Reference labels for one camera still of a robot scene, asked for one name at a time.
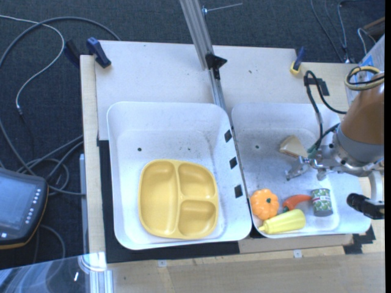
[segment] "orange pumpkin toy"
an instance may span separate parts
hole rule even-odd
[[[255,191],[250,197],[250,204],[252,213],[262,220],[276,216],[280,207],[277,195],[267,188]]]

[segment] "black carpet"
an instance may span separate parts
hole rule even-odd
[[[340,2],[343,2],[339,8],[343,29],[338,18]],[[208,12],[206,21],[214,45],[294,49],[304,46],[307,62],[344,62],[346,53],[351,62],[358,62],[365,54],[358,28],[384,17],[386,9],[385,0],[200,0],[200,3],[210,10],[241,4]],[[0,0],[0,15],[33,21],[78,16],[107,26],[121,40],[192,43],[178,0]],[[31,25],[0,17],[0,56]],[[50,25],[61,31],[65,41],[73,40],[82,54],[88,53],[89,37],[115,39],[101,27],[81,20],[56,20]],[[367,48],[373,45],[365,35],[364,41]],[[15,107],[21,86],[48,65],[60,49],[60,37],[41,27],[12,46],[0,66],[0,120],[25,161],[42,157],[82,134],[79,70],[64,55],[21,92],[23,117]],[[72,192],[80,191],[82,151],[81,146],[65,160],[70,175],[66,190]],[[9,170],[21,167],[2,133],[0,162]],[[52,167],[52,162],[46,162],[36,173],[46,176]],[[64,179],[61,168],[51,184],[60,186]],[[51,196],[43,224],[61,235],[66,256],[82,254],[80,197]],[[30,264],[35,253],[37,262],[52,260],[61,257],[62,247],[52,232],[40,228],[38,240],[35,237],[24,247],[0,250],[0,269]]]

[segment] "green can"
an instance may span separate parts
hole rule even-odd
[[[332,205],[330,190],[326,188],[315,189],[311,191],[313,213],[318,217],[332,215]]]

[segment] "black screen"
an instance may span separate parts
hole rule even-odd
[[[0,175],[0,226],[19,230],[35,194],[35,184]]]

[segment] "yellow plate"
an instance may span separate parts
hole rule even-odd
[[[141,172],[138,202],[141,224],[155,236],[200,239],[217,224],[216,180],[207,168],[192,162],[149,162]]]

